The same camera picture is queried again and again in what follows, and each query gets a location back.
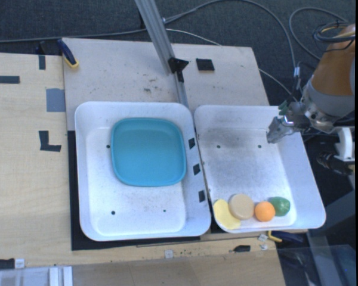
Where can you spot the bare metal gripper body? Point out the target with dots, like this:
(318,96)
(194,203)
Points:
(314,116)

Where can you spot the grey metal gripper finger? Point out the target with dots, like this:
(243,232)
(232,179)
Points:
(282,130)
(271,131)

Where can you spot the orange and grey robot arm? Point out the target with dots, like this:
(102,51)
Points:
(334,70)

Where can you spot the white plastic tray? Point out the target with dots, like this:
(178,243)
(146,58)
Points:
(137,210)
(244,168)

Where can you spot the green rounded fruit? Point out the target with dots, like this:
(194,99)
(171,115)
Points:
(282,205)

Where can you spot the orange ball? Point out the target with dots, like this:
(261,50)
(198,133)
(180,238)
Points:
(264,211)

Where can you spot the beige round biscuit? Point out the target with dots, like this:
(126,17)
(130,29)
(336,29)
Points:
(241,206)

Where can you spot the yellow oval slice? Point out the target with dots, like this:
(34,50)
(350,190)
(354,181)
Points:
(223,216)

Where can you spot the blue plate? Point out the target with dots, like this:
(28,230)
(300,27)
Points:
(148,152)

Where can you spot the pale wood board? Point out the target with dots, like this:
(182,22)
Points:
(122,73)

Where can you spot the black cylinder on white bracket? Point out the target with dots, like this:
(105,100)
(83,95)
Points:
(344,143)

